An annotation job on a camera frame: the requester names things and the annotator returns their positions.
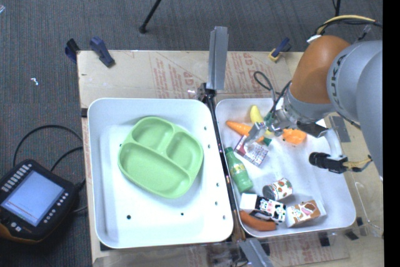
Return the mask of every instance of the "gray carpet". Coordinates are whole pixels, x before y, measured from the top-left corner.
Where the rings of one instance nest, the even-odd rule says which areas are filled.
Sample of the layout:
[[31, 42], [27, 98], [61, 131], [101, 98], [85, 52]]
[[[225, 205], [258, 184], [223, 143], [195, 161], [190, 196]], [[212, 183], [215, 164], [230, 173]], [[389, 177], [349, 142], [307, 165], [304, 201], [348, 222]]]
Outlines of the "gray carpet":
[[[305, 50], [306, 39], [335, 16], [336, 0], [162, 0], [141, 34], [139, 26], [155, 0], [0, 0], [0, 176], [12, 168], [25, 134], [49, 124], [81, 134], [76, 65], [64, 47], [73, 38], [90, 49], [93, 36], [108, 49], [208, 50], [214, 26], [226, 26], [230, 51], [270, 51], [283, 38], [291, 51]], [[340, 14], [357, 14], [383, 23], [383, 0], [341, 0]], [[363, 26], [326, 30], [353, 42]], [[366, 40], [382, 39], [372, 28]], [[69, 131], [44, 128], [28, 137], [16, 162], [32, 158], [48, 168], [80, 146]], [[83, 153], [66, 156], [55, 172], [75, 183], [83, 179]], [[84, 189], [78, 206], [86, 204]], [[91, 266], [87, 212], [70, 215], [36, 246], [0, 239], [0, 266]]]

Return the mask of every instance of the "white tray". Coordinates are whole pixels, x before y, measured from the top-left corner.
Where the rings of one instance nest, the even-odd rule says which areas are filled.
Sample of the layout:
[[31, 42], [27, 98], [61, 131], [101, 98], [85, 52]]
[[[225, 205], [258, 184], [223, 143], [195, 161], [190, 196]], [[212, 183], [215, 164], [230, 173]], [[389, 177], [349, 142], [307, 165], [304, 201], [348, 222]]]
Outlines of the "white tray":
[[[189, 191], [176, 199], [152, 194], [118, 168], [118, 151], [133, 126], [158, 116], [188, 130], [204, 160]], [[211, 113], [194, 99], [102, 98], [88, 109], [94, 219], [110, 248], [223, 241], [233, 230], [232, 211]]]
[[[259, 108], [261, 115], [265, 116], [271, 109], [273, 101], [271, 98], [241, 98], [224, 99], [217, 104], [216, 118], [223, 148], [234, 148], [240, 139], [240, 135], [230, 129], [225, 122], [231, 120], [252, 125], [250, 109], [253, 104]], [[262, 196], [263, 186], [285, 177], [292, 183], [294, 193], [282, 199], [282, 203], [292, 206], [302, 201], [315, 199], [322, 202], [326, 215], [291, 228], [286, 227], [286, 224], [283, 223], [278, 225], [274, 231], [257, 231], [242, 224], [244, 230], [254, 237], [266, 238], [347, 228], [354, 223], [356, 209], [344, 176], [317, 168], [309, 163], [309, 155], [313, 151], [330, 153], [325, 138], [317, 139], [308, 135], [304, 142], [294, 145], [278, 137], [273, 138], [268, 148], [267, 157], [260, 167], [245, 159], [243, 161], [254, 183], [253, 189], [249, 192]], [[241, 194], [236, 186], [234, 187], [234, 195], [235, 202], [239, 207]]]

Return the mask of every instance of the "blue clamp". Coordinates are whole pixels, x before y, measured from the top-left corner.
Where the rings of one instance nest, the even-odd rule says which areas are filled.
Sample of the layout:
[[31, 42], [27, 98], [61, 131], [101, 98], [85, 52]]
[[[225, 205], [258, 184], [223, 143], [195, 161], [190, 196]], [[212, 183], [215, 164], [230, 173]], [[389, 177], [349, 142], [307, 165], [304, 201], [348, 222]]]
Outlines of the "blue clamp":
[[65, 54], [67, 57], [72, 60], [74, 63], [76, 63], [76, 53], [80, 51], [80, 48], [77, 46], [75, 43], [75, 40], [71, 38], [66, 46], [65, 46]]
[[99, 37], [95, 36], [90, 40], [90, 47], [92, 48], [93, 51], [98, 53], [101, 62], [105, 64], [107, 67], [110, 67], [115, 63], [115, 60], [113, 60], [113, 58], [111, 57], [110, 53], [107, 50], [106, 44]]
[[289, 44], [289, 38], [286, 37], [285, 39], [282, 40], [282, 42], [279, 44], [277, 48], [274, 48], [268, 55], [268, 57], [272, 61], [277, 61], [280, 53], [288, 51], [290, 49], [291, 45]]

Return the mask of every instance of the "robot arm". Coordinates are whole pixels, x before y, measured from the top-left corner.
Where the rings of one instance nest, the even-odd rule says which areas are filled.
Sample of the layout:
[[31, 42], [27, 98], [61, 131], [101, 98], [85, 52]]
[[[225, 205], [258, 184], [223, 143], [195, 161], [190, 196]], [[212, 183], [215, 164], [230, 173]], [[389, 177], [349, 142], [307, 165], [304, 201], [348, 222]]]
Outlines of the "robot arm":
[[335, 111], [359, 122], [371, 158], [383, 177], [382, 50], [382, 41], [349, 44], [336, 36], [313, 40], [284, 93], [282, 108], [264, 118], [268, 130], [280, 136], [284, 128], [297, 128], [317, 138], [325, 137], [331, 154], [311, 154], [312, 164], [337, 173], [361, 171], [370, 159], [359, 163], [365, 165], [363, 168], [348, 166], [336, 130], [316, 124]]

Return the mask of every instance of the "brown hot dog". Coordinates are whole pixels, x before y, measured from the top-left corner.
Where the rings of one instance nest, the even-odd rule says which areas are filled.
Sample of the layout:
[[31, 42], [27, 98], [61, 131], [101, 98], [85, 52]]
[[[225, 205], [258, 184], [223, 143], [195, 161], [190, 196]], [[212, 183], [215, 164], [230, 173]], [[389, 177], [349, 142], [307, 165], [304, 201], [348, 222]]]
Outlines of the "brown hot dog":
[[241, 221], [248, 225], [251, 228], [254, 228], [255, 230], [258, 231], [270, 231], [270, 230], [275, 230], [276, 225], [273, 221], [265, 221], [262, 219], [255, 218], [247, 212], [240, 210], [239, 211], [240, 219]]

